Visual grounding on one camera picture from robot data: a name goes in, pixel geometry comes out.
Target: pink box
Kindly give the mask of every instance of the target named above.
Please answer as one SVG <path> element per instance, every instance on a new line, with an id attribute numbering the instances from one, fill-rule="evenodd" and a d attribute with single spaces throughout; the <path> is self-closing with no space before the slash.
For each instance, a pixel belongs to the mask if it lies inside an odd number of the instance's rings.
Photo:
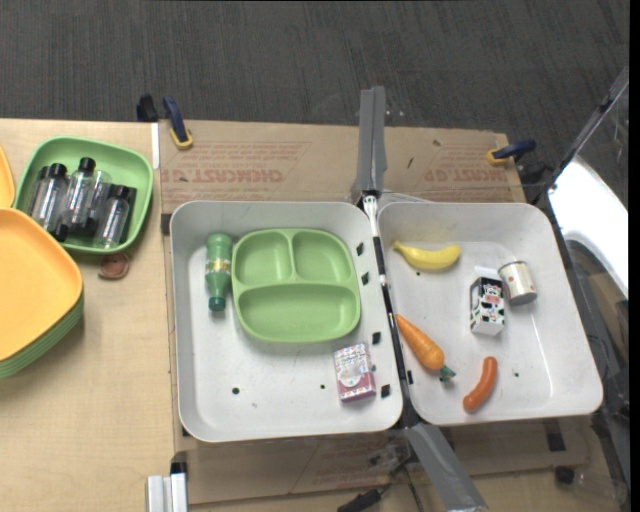
<path id="1" fill-rule="evenodd" d="M 366 343 L 337 350 L 333 357 L 340 400 L 350 402 L 376 395 L 376 384 L 371 373 L 371 358 Z"/>

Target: green plate compartment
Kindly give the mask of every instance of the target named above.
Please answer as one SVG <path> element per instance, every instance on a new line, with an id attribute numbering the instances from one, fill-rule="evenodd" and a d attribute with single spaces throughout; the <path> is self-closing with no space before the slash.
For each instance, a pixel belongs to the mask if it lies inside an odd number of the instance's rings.
<path id="1" fill-rule="evenodd" d="M 260 341 L 328 341 L 349 334 L 360 320 L 353 261 L 326 231 L 245 235 L 234 247 L 231 273 L 240 324 Z"/>
<path id="2" fill-rule="evenodd" d="M 61 243 L 65 249 L 92 253 L 112 254 L 127 249 L 138 237 L 153 192 L 153 169 L 139 153 L 130 149 L 81 137 L 54 137 L 40 144 L 22 173 L 14 207 L 25 211 L 31 197 L 31 190 L 38 171 L 53 163 L 64 164 L 69 174 L 73 173 L 84 156 L 96 161 L 96 169 L 111 176 L 112 183 L 126 185 L 136 189 L 136 197 L 129 213 L 127 238 L 121 244 L 109 249 L 94 247 L 89 238 L 69 236 Z"/>

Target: toy carrot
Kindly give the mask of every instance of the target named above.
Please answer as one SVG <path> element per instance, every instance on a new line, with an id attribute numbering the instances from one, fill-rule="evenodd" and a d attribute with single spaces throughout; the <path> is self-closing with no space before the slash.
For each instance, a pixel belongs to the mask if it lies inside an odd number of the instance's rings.
<path id="1" fill-rule="evenodd" d="M 473 411 L 487 401 L 496 384 L 497 376 L 498 361 L 495 357 L 485 357 L 482 363 L 482 375 L 478 384 L 462 401 L 462 405 L 467 411 Z"/>
<path id="2" fill-rule="evenodd" d="M 396 314 L 396 323 L 400 334 L 426 368 L 440 370 L 441 381 L 447 381 L 455 376 L 455 373 L 445 366 L 444 352 L 435 341 L 401 315 Z"/>

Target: yellow banana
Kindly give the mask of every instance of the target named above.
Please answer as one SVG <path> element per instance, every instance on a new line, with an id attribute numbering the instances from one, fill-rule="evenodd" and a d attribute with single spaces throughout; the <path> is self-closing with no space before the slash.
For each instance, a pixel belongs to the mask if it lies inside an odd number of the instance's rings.
<path id="1" fill-rule="evenodd" d="M 459 245 L 448 245 L 438 251 L 428 251 L 403 245 L 396 240 L 392 247 L 404 256 L 409 265 L 420 270 L 441 270 L 453 265 L 460 257 Z"/>

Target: tin can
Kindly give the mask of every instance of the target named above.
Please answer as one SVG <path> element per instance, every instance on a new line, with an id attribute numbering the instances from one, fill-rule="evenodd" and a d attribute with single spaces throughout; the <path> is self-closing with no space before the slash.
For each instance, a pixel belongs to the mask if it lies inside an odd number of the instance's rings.
<path id="1" fill-rule="evenodd" d="M 498 269 L 498 273 L 506 285 L 509 303 L 514 306 L 527 304 L 538 296 L 526 262 L 507 263 Z"/>

